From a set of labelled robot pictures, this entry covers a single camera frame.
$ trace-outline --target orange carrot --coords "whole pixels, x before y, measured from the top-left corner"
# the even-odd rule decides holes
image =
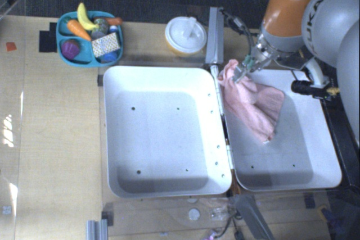
[[[123,23],[123,19],[121,17],[94,17],[94,19],[105,19],[109,25],[121,25]]]
[[[83,38],[85,40],[91,41],[90,35],[86,32],[84,27],[82,27],[82,25],[76,19],[70,19],[67,22],[66,27],[72,33],[74,33],[74,35],[76,35],[78,37],[81,37],[81,38]]]

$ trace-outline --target empty white tray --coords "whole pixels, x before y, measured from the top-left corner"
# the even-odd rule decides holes
[[[104,75],[109,187],[119,197],[220,194],[231,184],[214,80],[203,69]]]
[[[296,71],[299,80],[307,80]],[[318,99],[291,91],[288,70],[262,70],[251,78],[285,93],[276,135],[258,141],[231,112],[226,111],[229,141],[239,183],[250,191],[285,191],[338,186],[341,168]]]

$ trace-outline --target orange sticker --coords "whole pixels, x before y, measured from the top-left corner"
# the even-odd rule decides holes
[[[15,42],[6,42],[6,51],[14,51],[17,50]]]

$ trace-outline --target purple toy vegetable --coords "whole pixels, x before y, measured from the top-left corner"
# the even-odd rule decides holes
[[[79,43],[75,39],[65,41],[61,45],[61,53],[68,60],[72,60],[80,53]]]

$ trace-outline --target lid handle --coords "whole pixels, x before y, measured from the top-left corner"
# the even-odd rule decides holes
[[[196,18],[194,17],[190,17],[189,20],[187,21],[187,27],[186,29],[184,30],[184,32],[182,33],[182,36],[186,39],[189,39],[193,29],[194,29],[194,26],[195,26],[195,23],[196,23]]]

